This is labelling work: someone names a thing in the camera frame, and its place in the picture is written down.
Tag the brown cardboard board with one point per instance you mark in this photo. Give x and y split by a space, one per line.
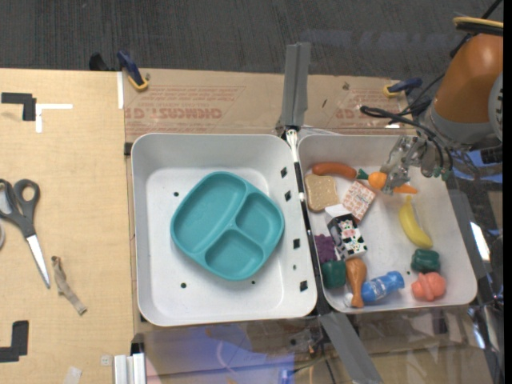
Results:
224 102

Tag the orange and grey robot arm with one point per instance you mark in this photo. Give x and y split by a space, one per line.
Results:
464 82

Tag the red and white packet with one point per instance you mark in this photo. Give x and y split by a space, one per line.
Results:
360 199

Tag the pink shrimp toy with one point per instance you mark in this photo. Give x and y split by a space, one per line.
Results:
429 286

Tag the yellow banana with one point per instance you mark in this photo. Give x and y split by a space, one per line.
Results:
412 224

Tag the brown chicken drumstick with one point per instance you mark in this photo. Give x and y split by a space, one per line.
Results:
356 274

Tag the orange carrot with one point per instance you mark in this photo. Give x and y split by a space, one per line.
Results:
376 179

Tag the blue divided plate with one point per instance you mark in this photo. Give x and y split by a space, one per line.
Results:
216 214

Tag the purple grapes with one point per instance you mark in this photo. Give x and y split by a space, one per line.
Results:
324 248

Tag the crumpled beige tape strip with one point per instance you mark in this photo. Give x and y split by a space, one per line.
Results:
64 282

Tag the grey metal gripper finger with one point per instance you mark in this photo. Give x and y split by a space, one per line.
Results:
389 178
402 177

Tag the blue plastic bottle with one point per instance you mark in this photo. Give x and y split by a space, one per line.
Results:
382 287

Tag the dark green pepper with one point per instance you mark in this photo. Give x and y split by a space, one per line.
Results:
426 260
334 274

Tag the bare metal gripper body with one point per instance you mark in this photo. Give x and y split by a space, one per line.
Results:
410 152

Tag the tan bread slice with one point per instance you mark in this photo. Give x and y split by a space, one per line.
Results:
321 192

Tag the white plastic tray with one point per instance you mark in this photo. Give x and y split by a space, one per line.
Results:
384 234
160 286

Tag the orange sausage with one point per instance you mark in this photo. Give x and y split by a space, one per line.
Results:
334 170

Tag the cow print milk carton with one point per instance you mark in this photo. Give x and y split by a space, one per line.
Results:
348 234

